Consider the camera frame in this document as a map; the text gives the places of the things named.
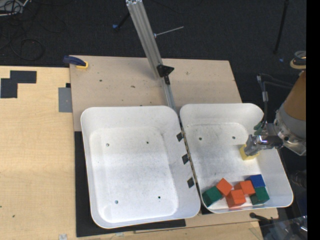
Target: wooden table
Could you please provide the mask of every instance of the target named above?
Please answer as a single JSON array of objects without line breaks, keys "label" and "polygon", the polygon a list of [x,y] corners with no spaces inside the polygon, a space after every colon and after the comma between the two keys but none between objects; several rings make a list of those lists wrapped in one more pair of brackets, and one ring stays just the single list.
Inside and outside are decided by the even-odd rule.
[{"label": "wooden table", "polygon": [[[134,71],[127,78],[122,75],[128,69],[140,73],[148,69],[146,58],[79,58],[89,62],[87,70],[105,70],[97,78],[97,84],[104,82],[112,91],[108,92],[103,106],[134,106],[142,101],[144,106],[147,103],[165,105],[161,87],[152,87],[148,74],[146,81],[142,74],[142,78],[134,78],[134,83]],[[164,59],[163,63],[175,68],[170,81],[178,109],[187,103],[241,103],[228,61]],[[122,73],[110,74],[113,69]],[[208,215],[200,212],[186,219],[184,228],[77,237],[74,131],[81,130],[76,121],[81,110],[92,105],[83,102],[86,92],[79,89],[88,88],[87,95],[93,95],[90,91],[90,86],[96,89],[93,80],[87,77],[87,82],[81,81],[78,74],[79,83],[83,85],[77,84],[73,65],[70,68],[0,66],[0,78],[9,78],[12,70],[37,71],[37,81],[36,84],[19,83],[17,98],[0,99],[0,239],[58,240],[59,235],[63,239],[62,234],[66,234],[68,240],[117,239],[118,236],[129,240],[199,237],[202,240],[256,240],[257,236],[262,237],[258,221],[250,218],[250,212],[245,210]],[[70,82],[73,113],[59,112],[58,88]],[[141,86],[148,89],[148,98],[134,102],[134,97],[143,96]],[[133,98],[121,101],[128,93]],[[106,96],[101,92],[95,94],[98,102],[100,96]],[[276,208],[255,212],[266,218],[278,218]]]}]

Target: white plastic tray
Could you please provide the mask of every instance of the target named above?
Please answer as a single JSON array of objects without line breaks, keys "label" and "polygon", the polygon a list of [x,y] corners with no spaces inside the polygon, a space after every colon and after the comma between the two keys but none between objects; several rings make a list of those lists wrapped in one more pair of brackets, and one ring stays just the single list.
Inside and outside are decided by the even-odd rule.
[{"label": "white plastic tray", "polygon": [[239,152],[263,115],[258,106],[250,103],[187,104],[181,108],[180,118],[201,193],[221,178],[234,186],[250,175],[261,174],[270,197],[261,205],[252,205],[246,197],[246,203],[236,208],[229,208],[223,198],[210,205],[209,211],[278,208],[292,203],[292,189],[276,149],[262,150],[258,157],[246,161]]},{"label": "white plastic tray", "polygon": [[167,106],[81,115],[91,215],[102,228],[190,218],[200,210],[178,115]]}]

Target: green block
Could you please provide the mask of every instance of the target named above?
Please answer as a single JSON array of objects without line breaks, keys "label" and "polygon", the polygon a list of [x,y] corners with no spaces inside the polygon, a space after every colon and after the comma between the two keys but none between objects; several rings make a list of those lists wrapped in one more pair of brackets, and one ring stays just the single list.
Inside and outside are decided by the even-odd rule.
[{"label": "green block", "polygon": [[268,192],[264,186],[255,187],[255,194],[250,196],[253,205],[261,205],[270,199]]},{"label": "green block", "polygon": [[207,207],[209,207],[214,202],[220,200],[221,198],[222,194],[216,186],[213,186],[212,188],[209,188],[208,190],[202,193],[203,202]]}]

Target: black floor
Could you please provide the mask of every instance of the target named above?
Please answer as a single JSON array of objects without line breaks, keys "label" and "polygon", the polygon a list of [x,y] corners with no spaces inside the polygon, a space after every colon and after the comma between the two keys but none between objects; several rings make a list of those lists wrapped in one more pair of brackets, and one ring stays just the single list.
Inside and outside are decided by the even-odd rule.
[{"label": "black floor", "polygon": [[[306,50],[307,0],[143,0],[162,58],[228,60],[244,103],[264,108],[257,74],[294,83],[299,71],[289,65]],[[145,57],[125,0],[33,0],[22,13],[0,7],[0,65],[67,67],[64,55]],[[279,30],[286,11],[279,45]],[[269,122],[289,89],[268,88]],[[281,152],[288,176],[307,169],[306,157]],[[294,191],[303,192],[296,184]],[[284,209],[301,215],[297,197]]]}]

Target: black bracket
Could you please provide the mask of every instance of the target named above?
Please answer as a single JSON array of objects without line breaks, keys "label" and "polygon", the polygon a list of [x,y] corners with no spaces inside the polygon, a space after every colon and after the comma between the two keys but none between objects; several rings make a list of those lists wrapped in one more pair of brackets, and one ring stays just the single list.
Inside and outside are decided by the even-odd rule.
[{"label": "black bracket", "polygon": [[174,71],[174,67],[171,66],[165,66],[165,65],[158,65],[156,67],[156,69],[158,70],[159,76],[161,78],[164,78],[164,81],[167,85],[170,85],[170,80],[169,80],[169,74]]}]

